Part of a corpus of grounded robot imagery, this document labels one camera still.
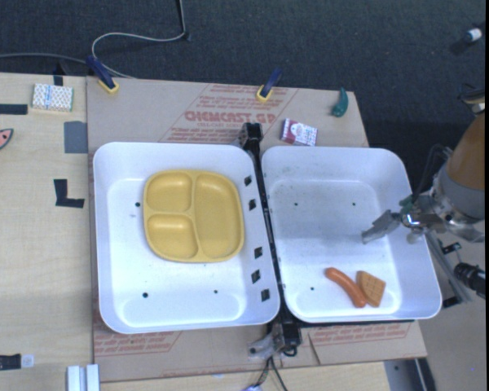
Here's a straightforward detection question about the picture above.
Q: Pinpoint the white plastic tray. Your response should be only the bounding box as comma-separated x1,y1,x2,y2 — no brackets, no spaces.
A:
260,144,443,325
91,141,281,336

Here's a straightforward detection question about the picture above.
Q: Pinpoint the thin black rod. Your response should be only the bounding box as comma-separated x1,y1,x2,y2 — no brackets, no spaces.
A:
249,144,289,326

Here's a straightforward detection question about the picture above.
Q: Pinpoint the tan waffle biscuit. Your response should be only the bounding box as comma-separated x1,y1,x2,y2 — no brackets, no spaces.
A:
355,270,387,309

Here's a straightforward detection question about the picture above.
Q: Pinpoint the black cylinder on white bracket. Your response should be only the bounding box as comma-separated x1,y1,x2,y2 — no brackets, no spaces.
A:
452,261,487,300

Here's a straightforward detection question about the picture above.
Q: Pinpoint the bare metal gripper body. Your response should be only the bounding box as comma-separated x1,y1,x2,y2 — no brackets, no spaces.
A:
398,202,487,244

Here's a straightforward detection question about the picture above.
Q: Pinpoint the yellow divided plate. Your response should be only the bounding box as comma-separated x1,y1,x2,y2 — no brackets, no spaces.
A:
142,169,246,265

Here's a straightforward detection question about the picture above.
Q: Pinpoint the red and white carton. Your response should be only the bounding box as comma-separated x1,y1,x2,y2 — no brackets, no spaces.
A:
280,117,319,147

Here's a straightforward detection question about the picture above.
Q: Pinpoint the black block with wires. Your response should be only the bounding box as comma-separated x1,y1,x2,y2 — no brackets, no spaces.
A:
267,319,303,357
235,121,265,151

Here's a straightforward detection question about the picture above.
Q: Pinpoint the brown cardboard board red print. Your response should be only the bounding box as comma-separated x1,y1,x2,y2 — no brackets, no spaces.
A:
85,75,429,383

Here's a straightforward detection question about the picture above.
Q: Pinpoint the white patterned packet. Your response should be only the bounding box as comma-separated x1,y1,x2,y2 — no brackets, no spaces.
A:
31,82,75,114

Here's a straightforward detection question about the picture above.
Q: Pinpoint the green pepper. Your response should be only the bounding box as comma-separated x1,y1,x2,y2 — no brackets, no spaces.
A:
331,86,350,118

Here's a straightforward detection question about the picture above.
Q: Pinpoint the orange sausage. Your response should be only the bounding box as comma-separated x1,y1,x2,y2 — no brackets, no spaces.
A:
324,266,368,310

